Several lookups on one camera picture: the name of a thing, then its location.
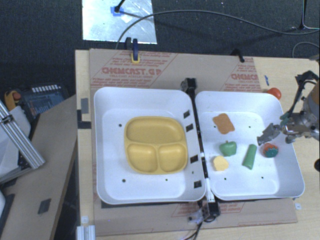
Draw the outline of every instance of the red toy tomato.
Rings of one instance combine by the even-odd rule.
[[[269,90],[266,91],[267,94],[272,94],[273,96],[275,96],[278,100],[281,99],[281,91],[278,88],[271,88]]]

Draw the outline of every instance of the white tray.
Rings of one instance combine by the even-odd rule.
[[[283,114],[280,102],[267,93],[202,91],[195,99],[210,187],[214,195],[226,201],[298,197],[305,189],[304,180],[292,144],[280,134],[271,141],[279,148],[274,158],[255,155],[253,169],[242,166],[248,146],[270,124],[279,124]],[[226,113],[235,131],[221,134],[213,118]],[[214,157],[221,155],[219,145],[235,141],[237,152],[226,157],[229,168],[215,171]]]
[[[97,192],[104,202],[192,202],[204,196],[206,185],[194,112],[187,94],[179,90],[104,87],[94,95],[94,116]],[[184,170],[150,175],[130,167],[124,130],[130,119],[140,116],[170,117],[183,126],[189,157]],[[191,124],[193,129],[186,131]],[[198,161],[191,163],[190,158],[196,155]]]

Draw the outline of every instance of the orange toy food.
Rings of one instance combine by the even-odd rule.
[[[278,100],[281,99],[281,91],[278,88],[273,87],[267,90],[266,93],[275,96]]]
[[[229,132],[233,132],[235,127],[231,122],[229,116],[226,113],[222,113],[213,118],[213,122],[218,127],[218,130],[221,134],[227,134]]]

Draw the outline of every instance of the blue tape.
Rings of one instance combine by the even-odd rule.
[[[115,12],[115,6],[113,6],[113,7],[110,7],[110,12],[112,13],[112,15],[113,16],[115,16],[115,17],[120,17],[120,16],[122,16],[123,15],[123,11],[124,11],[124,9],[122,8],[122,7],[120,7],[120,10],[119,10],[119,12]]]
[[[268,77],[266,75],[264,75],[264,78],[265,78],[266,85],[269,86]]]

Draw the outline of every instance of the cardboard sheet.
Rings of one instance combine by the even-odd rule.
[[[131,63],[126,50],[92,49],[89,52],[92,122],[92,173],[94,224],[97,236],[191,230],[188,216],[199,209],[196,202],[107,205],[96,189],[96,149],[93,99],[102,87],[179,89],[185,78],[196,78],[200,91],[261,92],[254,60],[236,56],[195,55],[141,51],[140,63]],[[226,228],[295,223],[292,199],[269,199],[220,204],[221,215],[203,228]]]

